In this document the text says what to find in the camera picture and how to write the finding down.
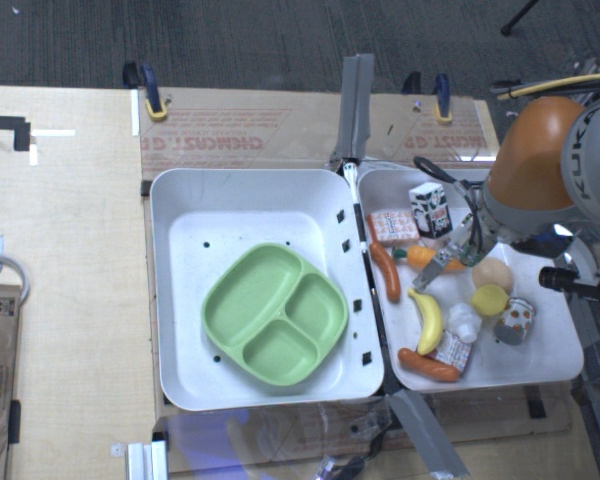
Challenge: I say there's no red and white packet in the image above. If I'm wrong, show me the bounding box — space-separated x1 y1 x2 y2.
369 208 422 247
429 329 474 372

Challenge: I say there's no white plastic tray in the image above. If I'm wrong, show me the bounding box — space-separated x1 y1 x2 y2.
355 166 586 395
149 167 386 413

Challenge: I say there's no black cylinder on white bracket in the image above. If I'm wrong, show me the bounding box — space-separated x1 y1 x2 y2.
538 237 600 304

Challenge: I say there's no small can with strawberry print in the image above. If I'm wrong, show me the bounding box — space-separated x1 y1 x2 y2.
493 297 537 347

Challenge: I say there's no white plastic bottle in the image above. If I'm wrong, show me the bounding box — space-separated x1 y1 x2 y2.
445 301 483 345

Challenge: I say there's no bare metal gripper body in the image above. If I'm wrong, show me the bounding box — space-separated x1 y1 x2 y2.
442 212 577 265

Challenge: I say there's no orange sausage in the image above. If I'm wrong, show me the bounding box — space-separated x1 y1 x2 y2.
369 241 403 304
397 347 462 384

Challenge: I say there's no green divided plate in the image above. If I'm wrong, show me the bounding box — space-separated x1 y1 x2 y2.
200 242 351 388

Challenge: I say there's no yellow banana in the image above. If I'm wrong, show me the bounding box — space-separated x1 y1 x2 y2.
406 287 445 357

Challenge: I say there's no beige egg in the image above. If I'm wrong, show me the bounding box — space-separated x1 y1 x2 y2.
471 257 514 295

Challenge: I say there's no orange carrot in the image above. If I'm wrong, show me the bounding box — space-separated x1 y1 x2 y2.
391 244 467 274

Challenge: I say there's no yellow lemon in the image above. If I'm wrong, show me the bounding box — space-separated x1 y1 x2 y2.
469 283 510 318

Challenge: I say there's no brown cardboard board red print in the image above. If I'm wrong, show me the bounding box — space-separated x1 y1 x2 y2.
138 86 574 474

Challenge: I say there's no black tripod leg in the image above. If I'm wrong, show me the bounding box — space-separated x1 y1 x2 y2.
499 0 572 37

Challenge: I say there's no black and white carton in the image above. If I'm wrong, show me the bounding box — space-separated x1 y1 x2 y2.
408 181 454 241

